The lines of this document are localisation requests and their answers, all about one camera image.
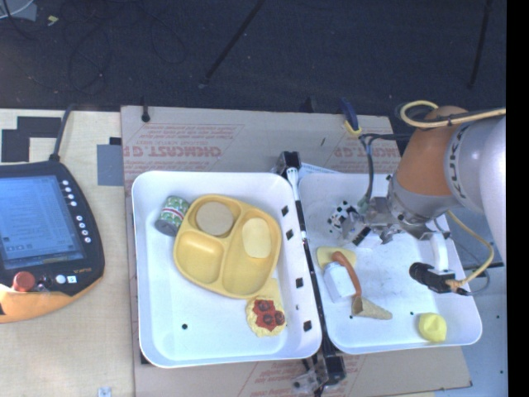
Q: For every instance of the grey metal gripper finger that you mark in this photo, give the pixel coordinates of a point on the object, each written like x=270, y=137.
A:
x=362, y=235
x=352, y=222

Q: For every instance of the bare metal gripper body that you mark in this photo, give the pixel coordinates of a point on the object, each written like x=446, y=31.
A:
x=386, y=217

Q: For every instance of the black and white carton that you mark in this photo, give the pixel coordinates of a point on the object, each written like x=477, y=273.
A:
x=338, y=215

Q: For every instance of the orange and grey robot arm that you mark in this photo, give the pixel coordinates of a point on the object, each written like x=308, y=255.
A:
x=425, y=168

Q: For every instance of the flat yellow cheese slice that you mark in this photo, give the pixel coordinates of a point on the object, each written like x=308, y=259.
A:
x=324, y=254

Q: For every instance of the thin black and white rod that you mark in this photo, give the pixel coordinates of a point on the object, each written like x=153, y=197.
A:
x=300, y=217

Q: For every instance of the white bottle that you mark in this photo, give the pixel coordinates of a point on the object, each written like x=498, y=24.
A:
x=338, y=283

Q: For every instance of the white plastic tray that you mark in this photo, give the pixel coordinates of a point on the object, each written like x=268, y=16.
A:
x=198, y=325
x=392, y=288

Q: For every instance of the tan triangular chip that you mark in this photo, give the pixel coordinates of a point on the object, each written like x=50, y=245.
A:
x=374, y=310

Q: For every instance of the pale yellow oval bread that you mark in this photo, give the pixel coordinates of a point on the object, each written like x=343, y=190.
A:
x=256, y=238

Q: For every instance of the yellow lemon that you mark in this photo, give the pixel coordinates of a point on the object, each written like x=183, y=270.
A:
x=432, y=327

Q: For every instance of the yellow pizza slice red pepperoni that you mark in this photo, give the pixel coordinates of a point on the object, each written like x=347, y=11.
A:
x=266, y=319

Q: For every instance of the brown cardboard board red print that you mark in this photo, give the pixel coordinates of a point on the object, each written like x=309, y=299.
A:
x=248, y=147

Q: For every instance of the round tan biscuit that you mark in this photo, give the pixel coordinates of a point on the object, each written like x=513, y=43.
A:
x=214, y=218

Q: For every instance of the yellow divided plate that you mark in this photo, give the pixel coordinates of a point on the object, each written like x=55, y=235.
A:
x=198, y=259

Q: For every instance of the green can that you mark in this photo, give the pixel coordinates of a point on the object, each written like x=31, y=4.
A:
x=170, y=217

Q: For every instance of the black cylinder on white bracket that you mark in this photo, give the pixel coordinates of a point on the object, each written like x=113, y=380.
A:
x=430, y=277

